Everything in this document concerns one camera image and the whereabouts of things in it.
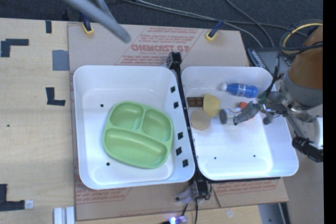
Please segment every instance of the blue bottle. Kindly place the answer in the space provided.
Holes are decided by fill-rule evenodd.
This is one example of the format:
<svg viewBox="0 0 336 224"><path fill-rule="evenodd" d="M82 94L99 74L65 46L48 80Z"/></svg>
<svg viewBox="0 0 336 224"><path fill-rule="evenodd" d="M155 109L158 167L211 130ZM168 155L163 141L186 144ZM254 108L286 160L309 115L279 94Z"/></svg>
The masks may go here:
<svg viewBox="0 0 336 224"><path fill-rule="evenodd" d="M258 89L255 86L249 86L242 83L226 84L222 83L219 86L221 91L228 91L235 96L254 98L258 94Z"/></svg>

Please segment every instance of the cardboard sheet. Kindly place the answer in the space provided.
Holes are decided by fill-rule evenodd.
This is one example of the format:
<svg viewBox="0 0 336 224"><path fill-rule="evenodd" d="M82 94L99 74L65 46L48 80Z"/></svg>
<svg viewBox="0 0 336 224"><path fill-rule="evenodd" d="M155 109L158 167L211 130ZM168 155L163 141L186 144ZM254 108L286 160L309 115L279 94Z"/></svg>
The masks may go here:
<svg viewBox="0 0 336 224"><path fill-rule="evenodd" d="M83 32L81 24L68 25L77 220L181 212L185 205L177 204L174 195L188 187L188 182L185 182L93 190L81 182L76 165L78 154L72 87L72 78L77 68L84 65L162 66L171 51L181 53L182 69L189 66L248 66L238 31L220 30L214 40L207 41L205 34L209 29L136 25L124 27L132 37L129 44L124 44L98 24L93 24L95 31L90 36ZM282 179L216 183L212 186L211 198L200 203L201 210L288 200Z"/></svg>

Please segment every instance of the white tray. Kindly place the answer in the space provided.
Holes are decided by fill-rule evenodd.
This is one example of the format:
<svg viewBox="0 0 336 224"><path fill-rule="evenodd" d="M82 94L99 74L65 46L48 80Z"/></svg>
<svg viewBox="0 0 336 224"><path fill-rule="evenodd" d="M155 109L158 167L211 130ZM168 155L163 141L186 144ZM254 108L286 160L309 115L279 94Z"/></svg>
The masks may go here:
<svg viewBox="0 0 336 224"><path fill-rule="evenodd" d="M236 97L218 90L222 82L254 85L265 91L272 77L259 67L188 67L182 72L185 97L205 93L220 99L221 109L237 107L241 101L257 99ZM188 108L189 117L199 108ZM291 176L298 169L298 159L291 145L291 135L284 117L263 124L264 114L239 123L221 124L219 115L204 131L192 128L197 163L201 173L211 180L233 180Z"/></svg>
<svg viewBox="0 0 336 224"><path fill-rule="evenodd" d="M87 187L108 189L179 183L193 176L195 164L176 77L171 70L147 66L83 66L76 70L73 86L79 175ZM171 153L159 168L141 169L122 164L104 151L102 136L107 117L114 104L122 101L152 106L171 118L174 125Z"/></svg>

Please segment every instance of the light wood surface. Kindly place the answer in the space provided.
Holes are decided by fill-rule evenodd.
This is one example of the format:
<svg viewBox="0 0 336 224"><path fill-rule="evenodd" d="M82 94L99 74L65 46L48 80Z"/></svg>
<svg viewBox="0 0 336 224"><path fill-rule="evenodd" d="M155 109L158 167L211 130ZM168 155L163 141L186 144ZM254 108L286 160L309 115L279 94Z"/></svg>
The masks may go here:
<svg viewBox="0 0 336 224"><path fill-rule="evenodd" d="M69 72L53 71L52 51L68 50L67 23L0 19L0 40L29 39L0 58L0 184L7 200L32 200L30 210L0 212L0 223L52 223L52 210L75 206ZM47 105L46 87L65 106ZM83 221L160 223L171 215ZM195 212L187 212L190 223ZM258 206L200 210L197 223L261 224Z"/></svg>

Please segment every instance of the green plate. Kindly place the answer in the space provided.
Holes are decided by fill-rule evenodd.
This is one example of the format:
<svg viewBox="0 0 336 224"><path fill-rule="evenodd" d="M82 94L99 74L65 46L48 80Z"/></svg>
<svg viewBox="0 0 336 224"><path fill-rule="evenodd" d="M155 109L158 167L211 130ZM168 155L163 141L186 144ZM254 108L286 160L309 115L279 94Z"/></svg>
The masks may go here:
<svg viewBox="0 0 336 224"><path fill-rule="evenodd" d="M172 141L173 123L165 113L131 101L112 108L103 134L103 146L109 156L147 169L164 164Z"/></svg>

